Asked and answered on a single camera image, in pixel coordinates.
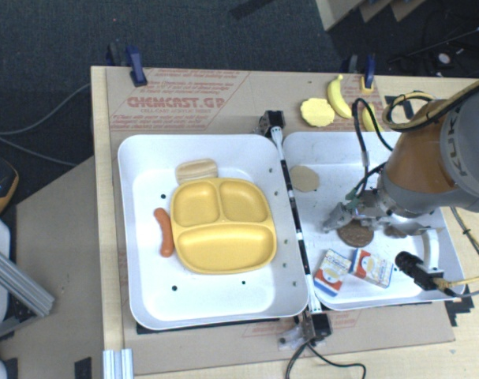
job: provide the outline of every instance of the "wooden table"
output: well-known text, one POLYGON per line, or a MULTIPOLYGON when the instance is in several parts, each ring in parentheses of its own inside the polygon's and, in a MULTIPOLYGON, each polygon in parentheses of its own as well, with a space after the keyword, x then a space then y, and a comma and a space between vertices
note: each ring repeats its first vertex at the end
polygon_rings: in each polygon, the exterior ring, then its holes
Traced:
MULTIPOLYGON (((313 80, 329 80, 335 75, 299 73, 256 73, 265 80, 281 77, 289 81, 291 77, 312 77, 313 80)), ((118 251, 114 214, 114 189, 112 185, 112 160, 110 150, 110 118, 108 110, 107 68, 92 67, 92 106, 95 140, 95 171, 97 189, 97 210, 99 224, 99 248, 101 263, 101 285, 103 300, 103 333, 106 350, 119 351, 125 347, 122 328, 122 306, 120 299, 118 251)), ((397 96, 403 92, 422 89, 441 98, 447 98, 472 83, 471 79, 442 79, 420 77, 381 77, 376 76, 375 84, 381 99, 397 96)), ((295 119, 289 113, 290 120, 295 119)), ((294 122, 294 128, 303 128, 294 122)), ((479 275, 479 258, 462 236, 449 209, 443 210, 448 229, 458 251, 466 276, 479 275)), ((479 240, 479 214, 462 212, 462 217, 479 240)), ((478 378, 479 377, 479 295, 473 298, 471 313, 458 315, 455 327, 456 341, 429 346, 366 351, 347 355, 336 355, 331 360, 341 363, 361 362, 367 366, 367 377, 409 377, 409 378, 478 378)), ((238 366, 215 367, 191 372, 159 373, 144 375, 142 378, 183 378, 183 377, 284 377, 287 361, 262 362, 238 366)), ((361 371, 353 368, 345 373, 332 366, 324 365, 317 358, 302 358, 292 370, 293 377, 337 378, 360 377, 361 371)))

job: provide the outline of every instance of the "white tray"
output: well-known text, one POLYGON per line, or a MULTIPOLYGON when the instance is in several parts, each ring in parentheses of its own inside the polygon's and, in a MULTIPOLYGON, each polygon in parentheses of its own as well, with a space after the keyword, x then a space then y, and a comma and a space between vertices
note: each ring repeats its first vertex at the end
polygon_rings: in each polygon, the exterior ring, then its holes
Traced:
POLYGON ((130 308, 138 323, 161 331, 198 325, 294 316, 308 302, 283 171, 274 144, 258 135, 135 135, 118 150, 130 308), (271 263, 251 272, 201 275, 176 252, 159 254, 155 208, 170 209, 176 167, 213 159, 219 177, 256 184, 268 200, 277 235, 271 263))
MULTIPOLYGON (((383 136, 392 146, 399 134, 386 132, 383 136)), ((372 170, 386 161, 390 152, 381 144, 376 133, 364 133, 364 139, 369 150, 372 170)), ((335 231, 323 233, 321 224, 338 202, 346 202, 346 194, 363 177, 361 149, 354 132, 292 133, 285 139, 283 148, 289 169, 297 165, 307 166, 320 177, 320 187, 316 191, 308 193, 294 191, 309 265, 314 275, 328 249, 333 249, 349 259, 352 257, 354 249, 343 243, 335 231)), ((371 177, 368 188, 376 186, 376 181, 377 175, 371 177)), ((438 230, 440 259, 437 266, 445 271, 444 277, 447 280, 463 279, 462 267, 442 212, 437 210, 433 215, 418 220, 422 225, 430 225, 438 230)), ((396 255, 404 250, 423 259, 423 241, 420 236, 393 239, 382 231, 376 231, 372 243, 367 245, 365 250, 392 262, 396 255)), ((464 286, 456 287, 455 292, 462 293, 463 289, 464 286)), ((449 299, 440 291, 423 291, 413 279, 396 269, 392 274, 390 286, 386 289, 348 274, 337 296, 332 297, 318 289, 316 296, 325 306, 333 310, 449 299)))

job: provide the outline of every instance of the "yellow banana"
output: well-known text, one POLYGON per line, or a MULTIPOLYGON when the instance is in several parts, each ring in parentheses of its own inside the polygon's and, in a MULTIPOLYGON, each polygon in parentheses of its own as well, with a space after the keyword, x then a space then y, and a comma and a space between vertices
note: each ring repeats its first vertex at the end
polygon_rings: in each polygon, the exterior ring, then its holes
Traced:
MULTIPOLYGON (((378 123, 378 118, 376 117, 376 112, 374 110, 374 106, 371 103, 368 103, 368 104, 371 107, 372 115, 374 115, 374 119, 376 120, 376 123, 378 124, 378 129, 380 130, 380 132, 383 132, 384 129, 378 123)), ((365 107, 362 108, 362 121, 364 123, 364 127, 365 127, 366 130, 368 130, 369 132, 374 132, 375 131, 374 123, 372 122, 371 115, 369 114, 369 112, 367 111, 367 108, 365 108, 365 107)))
POLYGON ((334 111, 343 118, 351 118, 351 108, 346 103, 341 95, 341 80, 342 74, 339 74, 337 78, 331 81, 327 87, 328 102, 334 108, 334 111))

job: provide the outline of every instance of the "black floor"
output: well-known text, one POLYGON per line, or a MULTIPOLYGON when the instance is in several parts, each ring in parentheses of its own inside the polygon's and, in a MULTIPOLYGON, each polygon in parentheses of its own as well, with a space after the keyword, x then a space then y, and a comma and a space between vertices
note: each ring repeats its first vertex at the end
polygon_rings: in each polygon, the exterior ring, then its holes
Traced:
MULTIPOLYGON (((34 124, 89 83, 111 42, 138 46, 144 66, 334 73, 374 54, 376 74, 479 77, 479 32, 410 55, 477 27, 479 0, 428 0, 401 22, 389 8, 368 24, 353 11, 329 32, 315 0, 0 0, 0 131, 34 124)), ((93 154, 91 111, 85 88, 41 125, 0 137, 78 164, 93 154)), ((72 167, 1 141, 0 156, 21 177, 12 205, 72 167)))

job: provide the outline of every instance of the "small box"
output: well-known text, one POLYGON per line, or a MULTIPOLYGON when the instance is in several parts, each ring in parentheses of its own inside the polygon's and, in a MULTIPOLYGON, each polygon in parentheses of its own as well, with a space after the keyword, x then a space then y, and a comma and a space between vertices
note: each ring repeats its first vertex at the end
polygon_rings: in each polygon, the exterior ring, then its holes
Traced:
POLYGON ((356 249, 351 273, 378 287, 388 287, 394 265, 388 260, 376 257, 363 249, 356 249))
POLYGON ((350 266, 350 260, 334 250, 328 250, 314 277, 315 286, 330 296, 337 296, 350 266))

